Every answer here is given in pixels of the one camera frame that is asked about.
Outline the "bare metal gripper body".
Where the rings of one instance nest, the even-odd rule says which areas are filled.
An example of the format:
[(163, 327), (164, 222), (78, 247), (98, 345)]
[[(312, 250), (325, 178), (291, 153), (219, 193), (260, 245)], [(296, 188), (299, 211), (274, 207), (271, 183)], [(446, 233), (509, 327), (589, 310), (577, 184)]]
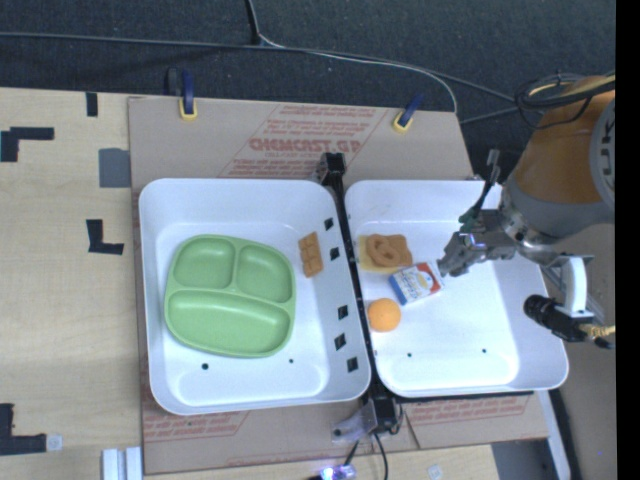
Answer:
[(539, 265), (556, 260), (554, 239), (535, 229), (518, 210), (470, 209), (448, 242), (449, 266), (510, 260), (516, 253)]

